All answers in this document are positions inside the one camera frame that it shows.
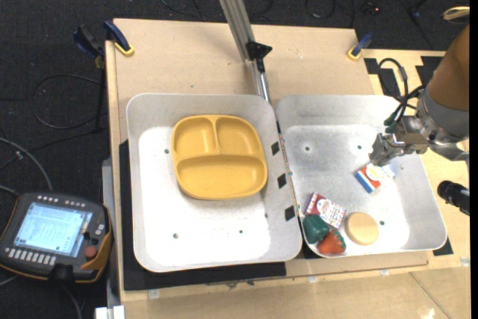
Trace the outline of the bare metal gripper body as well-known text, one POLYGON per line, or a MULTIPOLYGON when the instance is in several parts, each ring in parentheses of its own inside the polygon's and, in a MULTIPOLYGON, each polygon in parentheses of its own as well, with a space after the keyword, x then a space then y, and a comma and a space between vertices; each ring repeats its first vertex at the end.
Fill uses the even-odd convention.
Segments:
POLYGON ((388 154, 423 154, 435 142, 426 135, 423 122, 416 116, 404 116, 388 127, 388 154))

